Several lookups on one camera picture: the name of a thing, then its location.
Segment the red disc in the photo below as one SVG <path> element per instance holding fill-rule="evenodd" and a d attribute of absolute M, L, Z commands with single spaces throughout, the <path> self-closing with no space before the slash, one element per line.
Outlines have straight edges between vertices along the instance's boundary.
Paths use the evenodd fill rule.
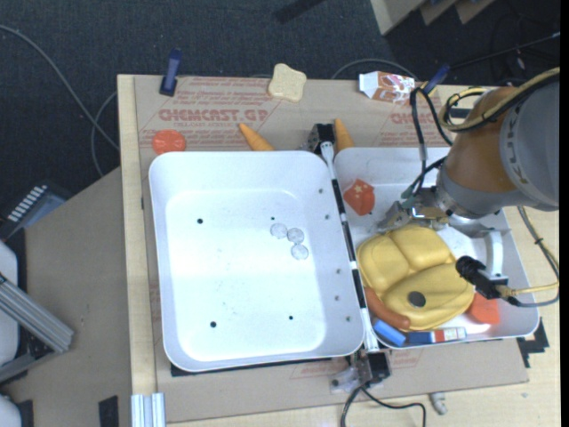
<path fill-rule="evenodd" d="M 160 130 L 152 138 L 152 149 L 158 155 L 166 152 L 183 152 L 186 149 L 186 139 L 176 130 Z"/>

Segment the hole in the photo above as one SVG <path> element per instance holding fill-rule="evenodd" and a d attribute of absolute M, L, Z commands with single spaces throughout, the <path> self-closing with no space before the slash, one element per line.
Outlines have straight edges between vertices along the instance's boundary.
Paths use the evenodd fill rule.
<path fill-rule="evenodd" d="M 407 300 L 413 307 L 419 309 L 424 307 L 427 303 L 427 299 L 425 299 L 425 296 L 419 291 L 411 291 L 411 293 L 407 295 Z"/>

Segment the orange sausage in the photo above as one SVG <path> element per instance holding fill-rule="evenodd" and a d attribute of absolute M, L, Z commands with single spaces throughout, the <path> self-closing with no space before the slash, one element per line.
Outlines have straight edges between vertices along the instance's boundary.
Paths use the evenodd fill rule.
<path fill-rule="evenodd" d="M 365 301 L 370 311 L 381 321 L 393 326 L 397 329 L 408 330 L 411 325 L 411 320 L 401 315 L 388 307 L 381 301 L 375 291 L 370 287 L 364 287 Z"/>

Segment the toy carrot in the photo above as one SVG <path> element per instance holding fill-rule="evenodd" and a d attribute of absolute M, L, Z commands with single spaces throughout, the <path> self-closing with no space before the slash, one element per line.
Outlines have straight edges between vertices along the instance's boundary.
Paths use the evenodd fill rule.
<path fill-rule="evenodd" d="M 246 124 L 239 124 L 239 130 L 245 137 L 247 144 L 252 150 L 274 150 L 275 148 L 271 146 L 268 141 L 263 138 L 260 134 L 249 128 Z"/>
<path fill-rule="evenodd" d="M 337 118 L 334 121 L 334 128 L 336 130 L 336 151 L 347 149 L 348 147 L 354 147 L 354 141 L 349 135 L 348 130 L 344 126 L 343 122 Z"/>

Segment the black carpet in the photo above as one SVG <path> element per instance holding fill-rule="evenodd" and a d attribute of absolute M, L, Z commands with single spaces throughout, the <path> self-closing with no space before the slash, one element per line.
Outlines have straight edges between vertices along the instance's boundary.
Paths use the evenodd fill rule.
<path fill-rule="evenodd" d="M 41 48 L 117 144 L 112 94 L 117 74 L 163 74 L 173 47 L 181 75 L 270 75 L 278 62 L 309 78 L 331 78 L 350 62 L 379 59 L 428 79 L 443 63 L 446 83 L 522 81 L 559 66 L 559 38 L 521 54 L 468 60 L 560 30 L 560 0 L 497 0 L 466 25 L 453 9 L 430 26 L 419 12 L 382 36 L 369 0 L 0 0 L 0 208 L 49 179 L 71 194 L 100 177 L 92 125 Z M 387 63 L 357 64 L 338 78 Z M 119 165 L 116 149 L 94 139 L 99 170 Z"/>

